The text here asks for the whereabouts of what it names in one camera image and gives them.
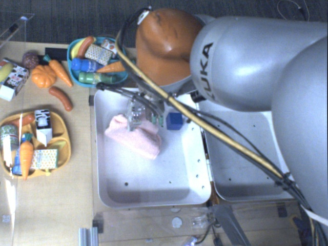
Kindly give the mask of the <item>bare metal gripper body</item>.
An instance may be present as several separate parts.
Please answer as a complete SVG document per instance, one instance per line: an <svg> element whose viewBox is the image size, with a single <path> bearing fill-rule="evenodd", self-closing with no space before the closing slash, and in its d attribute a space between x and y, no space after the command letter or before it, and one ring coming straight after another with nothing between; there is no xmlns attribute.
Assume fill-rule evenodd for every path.
<svg viewBox="0 0 328 246"><path fill-rule="evenodd" d="M158 117L164 115L165 105L164 102L158 97L150 96L145 92L138 92L137 99L141 104L151 110L151 112L156 114Z"/></svg>

